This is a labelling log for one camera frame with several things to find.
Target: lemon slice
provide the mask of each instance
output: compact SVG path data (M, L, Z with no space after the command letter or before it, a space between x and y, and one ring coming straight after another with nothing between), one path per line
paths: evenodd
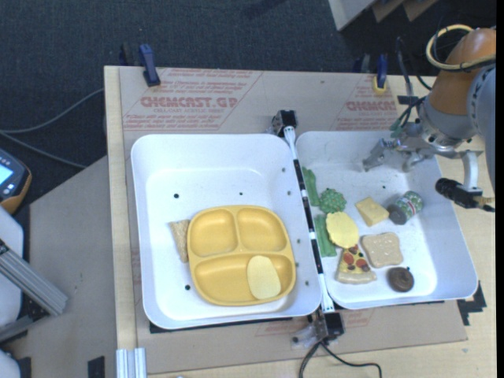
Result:
M257 255L249 260L246 278L252 295L257 299L275 297L282 289L275 266L266 256Z
M329 239L337 246L351 248L359 240L359 230L350 216L344 212L329 213L325 219Z

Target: wooden table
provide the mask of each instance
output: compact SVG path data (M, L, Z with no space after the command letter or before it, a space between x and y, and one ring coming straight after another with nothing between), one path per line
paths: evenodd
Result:
M106 123L110 201L113 234L114 286L117 319L117 345L119 349L138 347L133 297L132 253L128 224L128 197L126 188L122 109L120 99L120 68L105 67ZM404 81L399 76L388 77L389 88L397 95L404 94ZM471 149L483 147L481 139L471 143ZM489 194L491 184L486 172L484 156L479 157L480 186ZM458 161L439 159L445 177L463 180L463 168ZM469 317L466 328L468 340L456 343L433 344L347 354L351 362L376 362L386 377L437 377L437 376L497 376L496 361L496 303L495 303L495 214L478 210L455 208L462 232L476 266L487 307L482 313ZM167 372L150 375L156 377L279 377L297 376L299 358L199 369L186 372ZM315 357L310 361L305 376L378 376L372 367L352 369L330 357Z

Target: pizza slice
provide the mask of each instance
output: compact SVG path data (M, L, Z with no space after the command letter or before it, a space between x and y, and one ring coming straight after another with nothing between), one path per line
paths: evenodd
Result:
M369 267L357 244L341 253L336 279L340 283L349 284L364 284L376 280L376 274Z

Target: yellow plate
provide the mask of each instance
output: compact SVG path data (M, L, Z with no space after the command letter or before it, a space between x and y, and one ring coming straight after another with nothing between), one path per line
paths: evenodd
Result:
M187 252L195 287L213 304L249 306L274 301L287 295L295 283L287 230L264 207L222 206L196 214L187 231ZM267 257L274 266L280 280L277 295L256 298L252 294L247 268L257 256Z

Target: white tray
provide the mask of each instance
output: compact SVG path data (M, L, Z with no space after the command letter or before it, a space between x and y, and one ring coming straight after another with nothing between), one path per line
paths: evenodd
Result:
M328 187L343 193L345 212L358 225L360 236L398 235L404 257L401 266L410 268L415 284L406 293L393 291L387 283L388 267L373 269L377 279L371 283L340 283L335 279L338 256L322 258L328 293L348 309L470 297L478 279L453 204L435 191L441 177L437 160L423 161L404 173L403 159L395 153L385 165L365 172L362 160L380 137L387 139L390 132L307 132L296 143L298 159L315 174L319 193ZM405 225L385 220L370 228L354 205L371 196L387 207L409 190L424 199L424 209ZM311 210L313 217L320 213L317 207Z
M273 135L146 135L132 147L143 306L165 329L304 316L321 302L317 268L288 145ZM201 298L168 222L214 206L255 205L285 224L297 264L285 297L254 306Z

